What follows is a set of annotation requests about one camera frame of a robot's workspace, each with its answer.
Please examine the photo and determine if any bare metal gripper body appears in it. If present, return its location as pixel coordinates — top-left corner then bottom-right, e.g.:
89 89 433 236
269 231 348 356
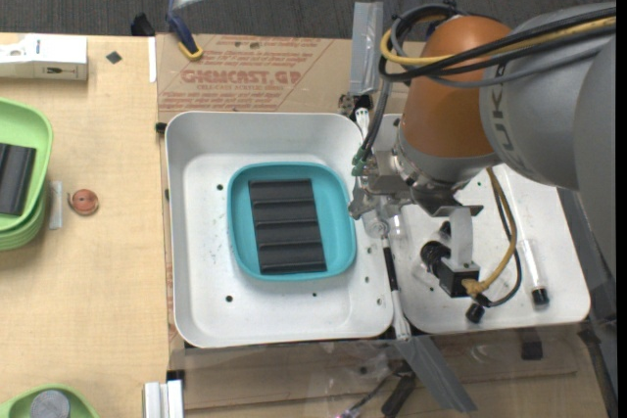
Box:
364 149 461 212

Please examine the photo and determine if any clear plastic tube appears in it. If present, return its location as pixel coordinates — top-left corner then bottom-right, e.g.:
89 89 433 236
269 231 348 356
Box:
362 214 408 242

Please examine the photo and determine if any teal plate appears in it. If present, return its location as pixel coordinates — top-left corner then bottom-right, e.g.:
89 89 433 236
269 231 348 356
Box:
226 162 358 281

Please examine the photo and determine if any thin black and white rod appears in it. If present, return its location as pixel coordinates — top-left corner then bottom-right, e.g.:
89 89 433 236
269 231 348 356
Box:
382 234 411 342

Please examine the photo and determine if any white plastic tray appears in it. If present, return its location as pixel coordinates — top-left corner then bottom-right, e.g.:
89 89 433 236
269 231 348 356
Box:
379 112 593 336
164 111 396 349

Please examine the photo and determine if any brown cardboard board, red print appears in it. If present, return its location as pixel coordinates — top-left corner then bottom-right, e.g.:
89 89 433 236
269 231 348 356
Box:
155 32 611 412

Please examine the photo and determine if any brown round disc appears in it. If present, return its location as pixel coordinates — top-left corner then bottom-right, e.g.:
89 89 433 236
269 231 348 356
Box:
68 188 100 216

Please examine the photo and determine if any white cardboard box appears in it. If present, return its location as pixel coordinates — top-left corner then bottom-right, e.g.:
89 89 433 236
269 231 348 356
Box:
0 32 89 81

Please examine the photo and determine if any grey round can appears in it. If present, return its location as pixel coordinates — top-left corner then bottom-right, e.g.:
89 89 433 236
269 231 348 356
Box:
29 389 72 418

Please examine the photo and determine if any black block with thin wires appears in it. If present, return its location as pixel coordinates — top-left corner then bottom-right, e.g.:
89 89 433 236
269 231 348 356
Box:
339 93 373 116

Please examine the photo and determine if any black cylinder on white bracket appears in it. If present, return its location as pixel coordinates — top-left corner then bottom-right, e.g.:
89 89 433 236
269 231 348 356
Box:
419 205 484 300

